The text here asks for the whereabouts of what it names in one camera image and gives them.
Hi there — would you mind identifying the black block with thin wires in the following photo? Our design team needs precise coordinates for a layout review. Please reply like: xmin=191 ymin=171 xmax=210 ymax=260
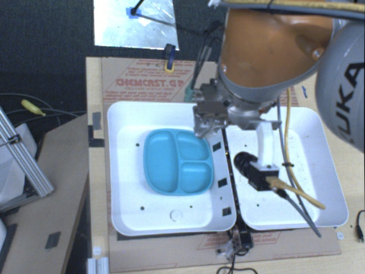
xmin=238 ymin=228 xmax=254 ymax=251

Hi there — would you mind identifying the white plastic tray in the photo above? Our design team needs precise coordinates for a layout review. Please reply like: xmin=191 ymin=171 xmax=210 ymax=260
xmin=225 ymin=106 xmax=350 ymax=231
xmin=107 ymin=100 xmax=238 ymax=237

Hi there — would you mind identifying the blue divided plate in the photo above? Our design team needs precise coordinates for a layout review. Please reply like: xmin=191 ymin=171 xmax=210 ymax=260
xmin=143 ymin=128 xmax=214 ymax=197

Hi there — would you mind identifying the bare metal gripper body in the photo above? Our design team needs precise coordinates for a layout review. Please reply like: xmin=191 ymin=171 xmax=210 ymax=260
xmin=192 ymin=78 xmax=265 ymax=131

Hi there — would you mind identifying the brown cardboard board red print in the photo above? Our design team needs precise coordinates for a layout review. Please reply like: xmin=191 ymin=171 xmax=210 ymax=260
xmin=101 ymin=57 xmax=342 ymax=272

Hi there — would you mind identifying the black cylinder on white bracket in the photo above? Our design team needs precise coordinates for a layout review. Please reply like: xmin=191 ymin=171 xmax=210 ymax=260
xmin=233 ymin=120 xmax=283 ymax=193

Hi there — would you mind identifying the thin black and white rod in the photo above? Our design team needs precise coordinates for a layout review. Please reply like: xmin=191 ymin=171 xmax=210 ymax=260
xmin=221 ymin=128 xmax=242 ymax=233

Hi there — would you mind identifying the yellow banana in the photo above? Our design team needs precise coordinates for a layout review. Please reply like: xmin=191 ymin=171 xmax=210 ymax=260
xmin=21 ymin=99 xmax=47 ymax=117

